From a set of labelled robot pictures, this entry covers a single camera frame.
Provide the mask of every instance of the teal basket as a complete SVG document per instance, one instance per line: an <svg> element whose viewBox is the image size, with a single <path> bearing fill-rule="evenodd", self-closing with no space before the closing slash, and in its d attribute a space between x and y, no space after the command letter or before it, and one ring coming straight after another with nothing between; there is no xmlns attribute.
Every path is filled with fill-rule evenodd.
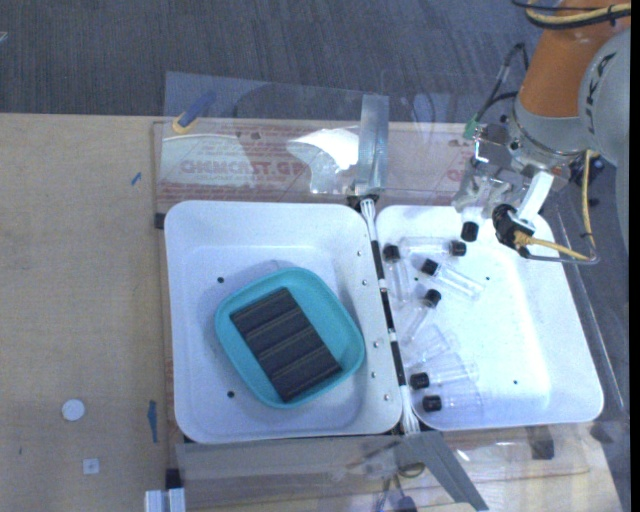
<svg viewBox="0 0 640 512"><path fill-rule="evenodd" d="M341 371L284 402L231 321L231 315L265 296L287 288L316 329ZM226 297L215 314L216 337L229 360L256 397L266 405L294 408L317 398L352 375L364 360L364 340L353 319L331 289L309 270L285 268L258 279Z"/></svg>

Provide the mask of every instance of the transparent acrylic sheet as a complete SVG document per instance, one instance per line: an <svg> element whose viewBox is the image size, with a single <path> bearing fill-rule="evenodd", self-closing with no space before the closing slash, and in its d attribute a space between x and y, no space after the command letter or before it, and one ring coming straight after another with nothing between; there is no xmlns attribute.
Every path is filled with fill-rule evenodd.
<svg viewBox="0 0 640 512"><path fill-rule="evenodd" d="M176 132L174 121L203 95L212 102L188 132ZM187 199L346 202L358 178L364 95L169 73L167 120L156 141L158 211ZM402 121L389 125L384 188L448 204L473 145L463 125L422 122L433 119L423 97L409 107L402 98L400 109L391 98L391 115Z"/></svg>
<svg viewBox="0 0 640 512"><path fill-rule="evenodd" d="M485 488L493 491L483 495L491 510L520 510L505 508L505 495L496 490L513 480L595 471L592 455L599 447L587 428L586 424L550 426L544 427L542 434L529 429L466 432L445 434L444 439L473 483L487 484ZM177 448L190 510L226 510L232 505L244 505L247 510L289 510L280 503L286 502L291 510L369 512L379 503L385 481L390 483L385 510L393 510L401 492L411 496L418 507L453 502L433 474L424 469L418 455L432 435L440 434L277 440L217 447L184 444ZM566 479L558 481L566 487ZM615 503L615 496L607 499Z"/></svg>

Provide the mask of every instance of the white tray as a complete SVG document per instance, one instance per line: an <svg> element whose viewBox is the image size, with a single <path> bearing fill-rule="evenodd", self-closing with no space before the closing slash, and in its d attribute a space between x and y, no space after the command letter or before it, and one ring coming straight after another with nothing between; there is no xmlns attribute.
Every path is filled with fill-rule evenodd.
<svg viewBox="0 0 640 512"><path fill-rule="evenodd" d="M176 419L188 437L230 443L378 434L398 422L401 398L371 244L355 211L187 201L167 214L165 240ZM363 334L366 357L333 390L283 410L264 405L247 388L215 339L213 318L228 294L288 266L315 272L336 293Z"/></svg>
<svg viewBox="0 0 640 512"><path fill-rule="evenodd" d="M385 208L376 225L381 247L403 236L457 238L462 228L453 208L423 206ZM536 237L553 240L541 217L535 225ZM417 270L423 260L408 264L416 295L439 288ZM497 242L490 221L467 244L465 256L446 263L486 285L475 303L440 287L443 298L434 317L443 332L457 337L459 355L476 362L483 407L425 413L425 392L414 391L414 411L424 423L466 430L583 422L600 414L602 388L561 264L521 258ZM391 305L394 318L400 317L398 304ZM397 327L400 332L403 326Z"/></svg>

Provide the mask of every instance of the black cap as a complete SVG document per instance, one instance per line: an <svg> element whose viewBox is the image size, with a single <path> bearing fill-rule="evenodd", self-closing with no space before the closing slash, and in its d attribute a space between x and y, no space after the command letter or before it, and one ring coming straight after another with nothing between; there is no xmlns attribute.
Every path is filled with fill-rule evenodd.
<svg viewBox="0 0 640 512"><path fill-rule="evenodd" d="M409 384L413 389L423 389L429 387L429 376L425 372L414 373L409 377Z"/></svg>
<svg viewBox="0 0 640 512"><path fill-rule="evenodd" d="M449 244L449 254L451 256L464 256L467 254L467 244L459 240L452 240Z"/></svg>
<svg viewBox="0 0 640 512"><path fill-rule="evenodd" d="M425 294L424 301L427 303L427 306L429 306L430 308L435 308L438 305L438 302L440 302L441 298L442 298L442 295L440 294L440 292L438 290L434 290L433 288L431 288Z"/></svg>
<svg viewBox="0 0 640 512"><path fill-rule="evenodd" d="M397 245L387 245L382 250L382 257L385 261L398 261L400 259L400 249Z"/></svg>
<svg viewBox="0 0 640 512"><path fill-rule="evenodd" d="M422 264L422 268L420 270L425 274L432 276L437 272L439 266L440 264L437 261L427 258L427 260Z"/></svg>
<svg viewBox="0 0 640 512"><path fill-rule="evenodd" d="M435 412L442 409L442 400L438 395L427 395L422 399L422 408L426 412Z"/></svg>
<svg viewBox="0 0 640 512"><path fill-rule="evenodd" d="M478 239L478 226L475 222L467 221L462 225L462 233L460 238L465 242L475 242Z"/></svg>

